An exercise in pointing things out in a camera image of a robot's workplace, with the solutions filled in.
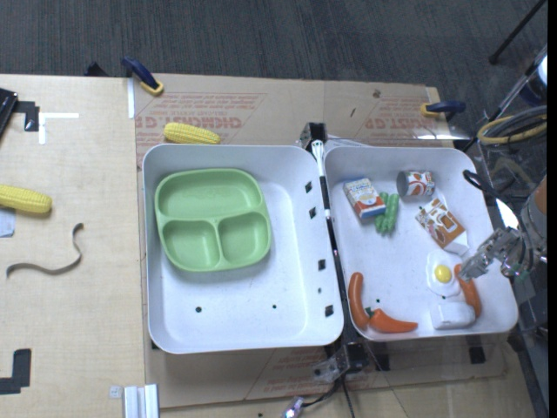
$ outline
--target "toy carrot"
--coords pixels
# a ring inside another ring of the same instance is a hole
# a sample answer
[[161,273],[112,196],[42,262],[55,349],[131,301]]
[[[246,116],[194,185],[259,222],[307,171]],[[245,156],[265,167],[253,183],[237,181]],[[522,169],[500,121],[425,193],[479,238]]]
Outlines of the toy carrot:
[[407,333],[418,327],[418,322],[394,319],[381,308],[366,308],[366,311],[370,315],[367,325],[380,333]]

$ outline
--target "yellow corn cob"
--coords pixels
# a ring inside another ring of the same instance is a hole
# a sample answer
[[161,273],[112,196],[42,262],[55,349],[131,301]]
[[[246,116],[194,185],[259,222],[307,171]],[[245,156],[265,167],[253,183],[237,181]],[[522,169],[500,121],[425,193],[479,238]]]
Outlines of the yellow corn cob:
[[217,133],[178,122],[170,122],[164,126],[164,137],[179,144],[220,144]]
[[20,211],[46,213],[52,207],[52,198],[30,189],[0,185],[0,205]]

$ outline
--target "fried egg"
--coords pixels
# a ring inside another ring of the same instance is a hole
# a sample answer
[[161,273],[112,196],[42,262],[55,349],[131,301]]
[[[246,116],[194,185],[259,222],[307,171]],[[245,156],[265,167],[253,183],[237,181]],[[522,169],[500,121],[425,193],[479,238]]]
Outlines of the fried egg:
[[455,254],[442,249],[431,251],[427,255],[426,280],[427,286],[435,294],[453,297],[460,294],[460,283],[454,275],[454,267],[462,263]]

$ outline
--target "egg yolk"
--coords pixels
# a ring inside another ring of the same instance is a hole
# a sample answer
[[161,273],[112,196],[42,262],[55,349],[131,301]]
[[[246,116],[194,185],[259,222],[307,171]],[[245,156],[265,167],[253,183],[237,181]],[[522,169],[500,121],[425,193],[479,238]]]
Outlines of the egg yolk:
[[439,282],[448,283],[452,277],[451,269],[447,265],[437,265],[435,267],[435,279]]

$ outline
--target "wooden table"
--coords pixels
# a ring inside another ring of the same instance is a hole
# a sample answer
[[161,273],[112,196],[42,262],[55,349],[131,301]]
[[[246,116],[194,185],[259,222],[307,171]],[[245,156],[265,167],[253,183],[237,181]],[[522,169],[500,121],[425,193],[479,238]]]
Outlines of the wooden table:
[[[0,276],[0,378],[14,351],[29,348],[30,385],[0,395],[0,416],[119,417],[113,386],[143,386],[144,318],[140,265],[136,130],[128,114],[128,79],[0,76],[0,87],[35,101],[47,119],[46,144],[14,114],[0,140],[0,184],[49,194],[48,215],[17,213],[13,237],[0,239],[0,270],[17,262],[64,266],[48,276],[21,269]],[[78,118],[55,118],[76,113]],[[351,392],[357,417],[534,416],[516,354],[504,347],[507,372],[496,378]],[[216,384],[215,388],[226,388]],[[169,417],[273,417],[286,398],[165,409]],[[304,416],[349,416],[337,393]]]

